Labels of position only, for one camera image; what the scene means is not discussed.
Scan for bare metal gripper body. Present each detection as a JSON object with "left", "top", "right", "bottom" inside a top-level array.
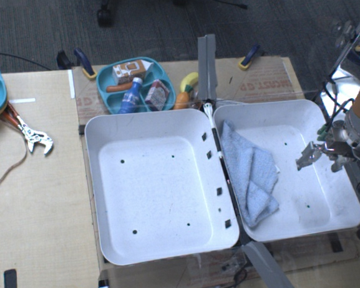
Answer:
[{"left": 319, "top": 117, "right": 360, "bottom": 169}]

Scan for white plastic tray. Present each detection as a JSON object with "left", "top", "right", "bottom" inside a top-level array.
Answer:
[
  {"left": 211, "top": 93, "right": 360, "bottom": 247},
  {"left": 82, "top": 103, "right": 243, "bottom": 269}
]

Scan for light blue towel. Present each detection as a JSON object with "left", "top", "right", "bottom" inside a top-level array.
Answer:
[{"left": 218, "top": 115, "right": 285, "bottom": 231}]

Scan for brown cardboard board, red print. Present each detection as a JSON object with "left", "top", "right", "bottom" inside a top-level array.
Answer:
[{"left": 71, "top": 42, "right": 360, "bottom": 288}]

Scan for orange carrot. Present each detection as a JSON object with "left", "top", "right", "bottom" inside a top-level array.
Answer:
[{"left": 171, "top": 83, "right": 197, "bottom": 111}]

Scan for yellow banana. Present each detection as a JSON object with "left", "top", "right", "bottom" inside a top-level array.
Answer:
[{"left": 178, "top": 71, "right": 202, "bottom": 94}]

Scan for pink carton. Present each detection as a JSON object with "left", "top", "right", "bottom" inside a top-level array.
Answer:
[{"left": 143, "top": 78, "right": 173, "bottom": 113}]

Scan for blue bottle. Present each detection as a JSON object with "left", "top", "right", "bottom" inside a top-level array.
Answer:
[{"left": 114, "top": 76, "right": 147, "bottom": 116}]

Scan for brown and white carton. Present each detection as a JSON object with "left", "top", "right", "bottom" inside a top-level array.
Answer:
[{"left": 110, "top": 58, "right": 157, "bottom": 86}]

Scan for orange toy sausage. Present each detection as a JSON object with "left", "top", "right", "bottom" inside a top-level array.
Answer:
[{"left": 105, "top": 81, "right": 135, "bottom": 94}]

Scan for orange-handled metal pliers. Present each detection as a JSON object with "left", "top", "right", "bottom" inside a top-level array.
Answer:
[{"left": 0, "top": 99, "right": 56, "bottom": 160}]

